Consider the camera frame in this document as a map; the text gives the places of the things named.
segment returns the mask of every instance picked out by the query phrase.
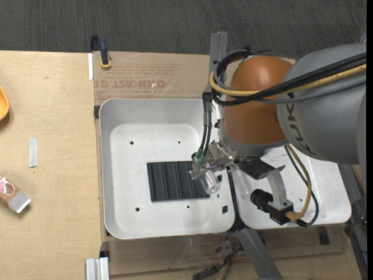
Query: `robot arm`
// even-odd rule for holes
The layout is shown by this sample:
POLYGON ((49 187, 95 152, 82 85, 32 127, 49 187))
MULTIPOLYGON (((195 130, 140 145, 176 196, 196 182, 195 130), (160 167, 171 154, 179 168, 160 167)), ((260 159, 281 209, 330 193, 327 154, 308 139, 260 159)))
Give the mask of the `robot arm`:
MULTIPOLYGON (((205 93, 222 108, 219 141, 207 143, 205 157, 193 155, 192 177, 197 170, 211 176, 234 165, 256 180, 267 178, 272 194, 256 190, 251 201, 280 225, 299 221, 304 211, 294 212, 287 199, 283 167, 261 159, 273 148, 287 146, 296 156, 293 146, 318 160, 360 164, 366 183, 366 50, 366 43, 342 45, 293 65, 249 49, 219 59, 210 74, 211 93, 205 93), (224 73, 237 60, 242 62, 228 87, 224 73)), ((216 183, 211 177, 209 182, 216 183)))

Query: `metal bracket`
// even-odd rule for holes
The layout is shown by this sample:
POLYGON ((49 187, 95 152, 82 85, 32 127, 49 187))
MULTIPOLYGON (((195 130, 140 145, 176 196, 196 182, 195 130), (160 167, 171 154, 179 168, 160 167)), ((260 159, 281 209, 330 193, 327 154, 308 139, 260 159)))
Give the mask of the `metal bracket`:
POLYGON ((228 157, 221 157, 220 159, 215 160, 214 162, 206 162, 203 166, 208 170, 223 170, 226 166, 232 163, 232 160, 228 157))
POLYGON ((89 258, 85 265, 86 280, 110 280, 109 258, 89 258))
MULTIPOLYGON (((227 54, 227 48, 228 33, 226 31, 211 34, 209 76, 211 72, 214 70, 215 64, 213 63, 213 61, 221 60, 227 54)), ((211 92, 211 85, 209 82, 207 82, 205 92, 211 92)))
POLYGON ((288 207, 292 202, 286 197, 285 184, 280 171, 272 170, 268 173, 267 179, 273 195, 273 201, 270 204, 278 210, 288 207))
MULTIPOLYGON (((368 230, 362 222, 367 217, 367 195, 359 186, 359 181, 351 165, 338 164, 338 168, 351 203, 351 222, 357 243, 360 250, 365 251, 368 248, 368 230)), ((368 267, 368 253, 362 252, 361 255, 364 258, 365 266, 368 267)))
POLYGON ((212 158, 214 160, 221 159, 223 157, 226 157, 225 153, 222 151, 221 146, 218 142, 211 142, 209 145, 209 152, 212 155, 212 158))
POLYGON ((244 228, 236 234, 260 280, 283 279, 255 230, 244 228))
POLYGON ((250 175, 253 179, 261 180, 267 177, 267 175, 274 170, 282 171, 285 166, 274 168, 270 164, 263 162, 261 158, 256 157, 243 160, 241 157, 240 162, 238 163, 238 168, 240 168, 247 175, 250 175))

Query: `black cable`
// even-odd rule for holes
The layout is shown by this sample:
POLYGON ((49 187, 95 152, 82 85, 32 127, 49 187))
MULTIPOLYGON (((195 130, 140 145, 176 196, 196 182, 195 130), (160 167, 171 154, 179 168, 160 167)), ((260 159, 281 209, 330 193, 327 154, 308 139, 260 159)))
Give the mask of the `black cable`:
POLYGON ((207 138, 206 138, 206 143, 205 143, 205 149, 203 150, 202 155, 206 156, 207 151, 209 150, 209 144, 210 144, 210 137, 211 137, 211 130, 212 130, 212 103, 209 101, 207 105, 207 138))
POLYGON ((307 84, 307 83, 311 83, 311 82, 313 82, 315 80, 325 78, 325 77, 327 77, 329 75, 334 75, 334 74, 337 74, 338 72, 345 71, 347 69, 360 66, 361 64, 364 64, 364 63, 366 63, 366 61, 359 61, 359 62, 356 62, 354 64, 350 64, 349 66, 342 66, 342 68, 343 68, 342 70, 334 71, 334 72, 329 73, 327 75, 320 75, 320 76, 317 76, 317 77, 314 77, 314 78, 310 78, 310 79, 308 79, 306 81, 300 80, 299 85, 294 85, 294 86, 291 86, 290 88, 288 86, 282 87, 282 85, 287 85, 287 83, 288 83, 288 82, 284 82, 284 83, 281 83, 281 84, 276 85, 274 87, 271 87, 269 89, 263 90, 261 92, 255 93, 253 95, 250 95, 250 96, 241 96, 241 97, 233 96, 233 98, 235 98, 235 99, 231 100, 231 101, 221 101, 219 99, 216 91, 213 89, 213 91, 214 91, 213 98, 214 98, 214 101, 219 106, 222 106, 222 107, 225 107, 225 106, 236 106, 236 105, 239 105, 239 104, 243 104, 243 103, 255 101, 257 99, 264 99, 264 98, 269 97, 269 96, 281 94, 284 91, 288 91, 288 90, 294 89, 294 88, 296 88, 298 86, 301 86, 301 85, 304 85, 304 84, 307 84))
MULTIPOLYGON (((214 101, 219 105, 219 106, 235 106, 247 102, 251 102, 256 99, 263 99, 269 96, 273 95, 278 95, 280 93, 283 93, 284 91, 288 91, 291 89, 294 89, 296 87, 299 87, 301 85, 305 85, 308 83, 311 83, 313 81, 316 81, 318 79, 325 78, 327 76, 331 76, 334 74, 337 74, 342 71, 346 71, 350 68, 357 67, 359 65, 365 64, 366 63, 366 57, 367 53, 362 53, 358 54, 346 59, 343 59, 341 61, 335 62, 333 64, 327 65, 325 67, 316 69, 312 72, 305 73, 301 76, 298 76, 294 79, 290 79, 287 82, 281 83, 279 85, 270 87, 268 89, 265 89, 263 91, 260 91, 258 93, 255 93, 250 96, 241 96, 241 97, 233 97, 235 98, 234 100, 231 101, 221 101, 219 99, 219 95, 217 94, 216 90, 212 89, 213 93, 213 99, 214 101)), ((224 59, 219 63, 218 68, 217 68, 217 74, 218 78, 222 72, 224 72, 224 66, 227 64, 224 62, 224 59)))
MULTIPOLYGON (((294 161, 293 156, 291 155, 289 149, 287 148, 287 146, 284 146, 284 148, 285 148, 285 151, 287 153, 287 156, 290 159, 290 162, 293 164, 294 168, 298 172, 298 174, 301 177, 301 179, 304 182, 304 184, 307 186, 308 185, 307 184, 307 180, 304 177, 304 175, 301 173, 301 171, 299 170, 299 168, 298 168, 296 162, 294 161)), ((305 227, 311 226, 313 223, 315 223, 315 221, 317 220, 317 218, 319 216, 319 203, 317 202, 316 196, 315 196, 315 194, 314 194, 314 192, 312 190, 311 190, 311 196, 312 196, 312 199, 314 200, 316 210, 315 210, 315 215, 314 215, 314 217, 312 218, 311 221, 309 221, 308 223, 304 222, 304 224, 302 223, 302 225, 305 226, 305 227)))
POLYGON ((237 195, 235 193, 234 180, 233 180, 233 174, 232 174, 231 166, 227 166, 226 170, 227 170, 227 175, 228 175, 229 188, 231 190, 234 217, 235 217, 234 218, 234 223, 233 223, 231 229, 229 230, 229 232, 233 232, 233 231, 236 232, 236 231, 242 230, 246 226, 240 218, 240 211, 238 210, 237 195))
POLYGON ((231 88, 224 84, 224 72, 227 70, 227 65, 250 55, 253 55, 252 51, 236 50, 225 55, 221 61, 214 61, 214 80, 217 84, 222 88, 230 90, 231 88))
POLYGON ((234 250, 231 254, 227 255, 227 257, 223 261, 223 264, 221 264, 221 265, 214 265, 212 267, 205 268, 202 272, 194 274, 192 276, 192 280, 203 280, 203 279, 206 279, 206 278, 208 278, 208 277, 210 277, 210 276, 212 276, 214 274, 217 274, 223 267, 225 267, 226 265, 228 265, 228 268, 224 271, 221 280, 226 279, 226 277, 228 275, 228 272, 229 272, 229 270, 231 268, 231 265, 232 265, 232 258, 233 258, 233 256, 235 256, 235 254, 238 251, 241 251, 241 250, 242 250, 242 247, 239 247, 236 250, 234 250))
MULTIPOLYGON (((233 56, 236 55, 236 54, 237 55, 242 55, 241 50, 238 50, 236 53, 233 53, 233 52, 230 53, 229 55, 231 55, 231 57, 227 58, 227 60, 230 61, 231 59, 234 59, 233 56)), ((329 64, 327 66, 323 66, 323 67, 318 68, 314 71, 305 73, 305 74, 303 74, 301 76, 298 76, 294 79, 290 79, 286 83, 282 83, 282 84, 273 86, 269 89, 263 90, 263 92, 267 92, 267 91, 270 91, 270 90, 273 90, 273 89, 276 89, 276 88, 281 88, 282 92, 286 91, 286 90, 291 90, 295 87, 313 82, 313 81, 315 81, 315 80, 317 80, 321 77, 325 77, 327 75, 334 75, 334 74, 336 74, 340 71, 345 71, 345 70, 350 68, 349 66, 351 64, 353 65, 356 62, 359 63, 360 61, 362 61, 362 64, 364 64, 364 63, 366 63, 366 60, 367 60, 367 53, 366 52, 361 53, 361 54, 357 54, 357 55, 354 55, 352 57, 348 57, 348 58, 340 60, 338 62, 334 62, 332 64, 329 64)), ((222 72, 225 72, 228 64, 229 63, 226 63, 225 58, 223 58, 223 60, 219 63, 219 66, 222 65, 222 67, 217 69, 218 76, 222 72)), ((280 92, 274 92, 274 93, 270 92, 269 96, 276 95, 278 93, 280 93, 280 92)))
POLYGON ((323 97, 332 95, 334 93, 342 92, 347 89, 355 88, 357 86, 361 86, 367 82, 366 79, 358 80, 357 82, 350 82, 345 84, 338 84, 335 88, 331 88, 329 90, 323 90, 322 92, 313 92, 306 94, 304 96, 294 97, 292 99, 274 99, 274 100, 267 100, 267 99, 258 99, 255 100, 256 102, 265 103, 265 104, 287 104, 287 103, 296 103, 296 102, 303 102, 305 100, 316 99, 317 97, 323 97))
POLYGON ((205 140, 207 135, 207 109, 206 109, 206 102, 203 101, 203 137, 202 143, 200 145, 200 149, 203 149, 205 146, 205 140))

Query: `wooden table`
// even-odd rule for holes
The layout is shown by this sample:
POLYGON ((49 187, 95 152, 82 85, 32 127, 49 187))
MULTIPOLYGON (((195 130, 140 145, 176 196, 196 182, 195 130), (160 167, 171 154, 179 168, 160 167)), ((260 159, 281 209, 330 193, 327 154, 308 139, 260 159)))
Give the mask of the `wooden table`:
MULTIPOLYGON (((0 279, 84 279, 101 246, 93 83, 88 56, 0 51, 0 84, 10 101, 0 122, 0 172, 30 198, 20 215, 0 206, 0 279), (29 139, 37 167, 29 168, 29 139)), ((361 279, 350 241, 344 252, 276 260, 285 279, 361 279)), ((115 279, 190 279, 195 271, 115 279)), ((257 279, 250 264, 228 279, 257 279)))

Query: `gray carpet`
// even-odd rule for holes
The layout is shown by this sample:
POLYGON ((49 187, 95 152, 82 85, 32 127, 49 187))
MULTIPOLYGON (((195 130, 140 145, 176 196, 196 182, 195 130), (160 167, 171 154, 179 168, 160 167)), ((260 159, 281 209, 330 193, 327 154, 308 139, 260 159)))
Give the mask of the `gray carpet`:
POLYGON ((208 54, 210 34, 301 57, 356 42, 367 0, 0 0, 0 50, 88 52, 93 34, 109 50, 208 54))

